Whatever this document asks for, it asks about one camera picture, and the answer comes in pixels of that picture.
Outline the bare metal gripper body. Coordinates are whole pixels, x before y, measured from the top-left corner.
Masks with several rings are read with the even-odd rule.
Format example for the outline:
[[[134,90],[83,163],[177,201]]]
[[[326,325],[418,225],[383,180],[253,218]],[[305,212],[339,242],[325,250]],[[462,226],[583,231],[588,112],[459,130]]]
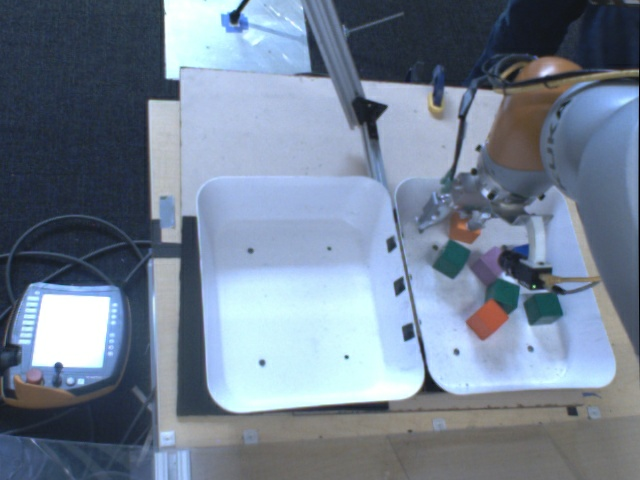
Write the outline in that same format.
[[[490,207],[494,217],[513,224],[525,208],[531,204],[530,197],[513,193],[499,185],[484,171],[462,172],[450,182],[449,193],[453,208],[469,217],[469,211]]]

